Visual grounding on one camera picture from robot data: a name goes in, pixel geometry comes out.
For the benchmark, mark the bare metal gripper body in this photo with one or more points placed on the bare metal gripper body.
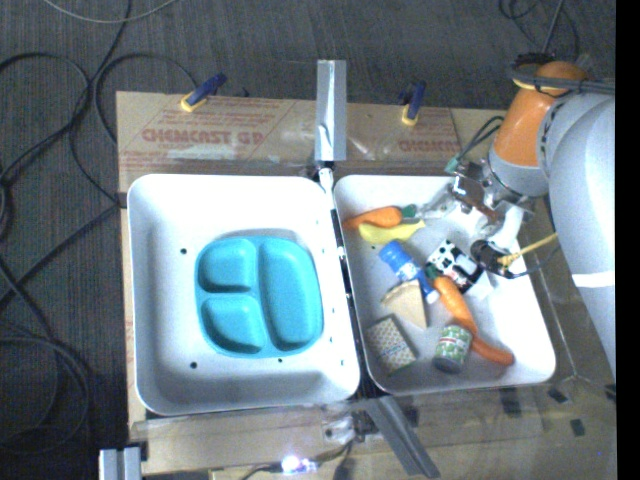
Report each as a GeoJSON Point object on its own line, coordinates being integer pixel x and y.
{"type": "Point", "coordinates": [475, 185]}

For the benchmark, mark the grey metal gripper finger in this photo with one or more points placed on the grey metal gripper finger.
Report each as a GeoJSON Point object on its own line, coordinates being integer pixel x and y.
{"type": "Point", "coordinates": [436, 204]}
{"type": "Point", "coordinates": [484, 222]}

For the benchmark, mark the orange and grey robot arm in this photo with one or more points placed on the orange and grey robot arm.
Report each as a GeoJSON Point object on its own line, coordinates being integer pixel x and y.
{"type": "Point", "coordinates": [580, 178]}

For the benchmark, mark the orange carrot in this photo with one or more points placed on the orange carrot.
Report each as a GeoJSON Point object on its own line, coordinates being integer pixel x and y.
{"type": "Point", "coordinates": [380, 216]}
{"type": "Point", "coordinates": [452, 300]}

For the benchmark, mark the yellow banana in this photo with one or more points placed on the yellow banana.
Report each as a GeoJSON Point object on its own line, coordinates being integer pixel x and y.
{"type": "Point", "coordinates": [385, 234]}

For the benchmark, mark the blue bottle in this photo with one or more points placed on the blue bottle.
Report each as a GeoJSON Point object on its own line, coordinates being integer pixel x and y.
{"type": "Point", "coordinates": [402, 265]}

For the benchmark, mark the white plastic tray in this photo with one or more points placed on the white plastic tray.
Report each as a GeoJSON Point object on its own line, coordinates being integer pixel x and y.
{"type": "Point", "coordinates": [160, 318]}
{"type": "Point", "coordinates": [515, 318]}

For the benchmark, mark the beige bread slice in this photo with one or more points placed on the beige bread slice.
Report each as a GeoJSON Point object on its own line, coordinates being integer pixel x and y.
{"type": "Point", "coordinates": [407, 305]}

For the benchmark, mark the green and white can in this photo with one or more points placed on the green and white can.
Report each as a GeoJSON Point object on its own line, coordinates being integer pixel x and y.
{"type": "Point", "coordinates": [452, 348]}

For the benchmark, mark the patterned white carton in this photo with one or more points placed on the patterned white carton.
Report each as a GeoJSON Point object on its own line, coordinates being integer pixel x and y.
{"type": "Point", "coordinates": [392, 345]}

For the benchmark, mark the blue divided plate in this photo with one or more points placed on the blue divided plate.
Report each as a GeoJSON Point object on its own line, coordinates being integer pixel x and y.
{"type": "Point", "coordinates": [290, 293]}

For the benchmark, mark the brown cardboard board red print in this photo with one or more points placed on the brown cardboard board red print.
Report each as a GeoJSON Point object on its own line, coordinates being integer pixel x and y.
{"type": "Point", "coordinates": [210, 138]}

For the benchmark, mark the black cylinder on white bracket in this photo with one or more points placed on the black cylinder on white bracket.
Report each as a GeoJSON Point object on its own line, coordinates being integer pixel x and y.
{"type": "Point", "coordinates": [487, 257]}

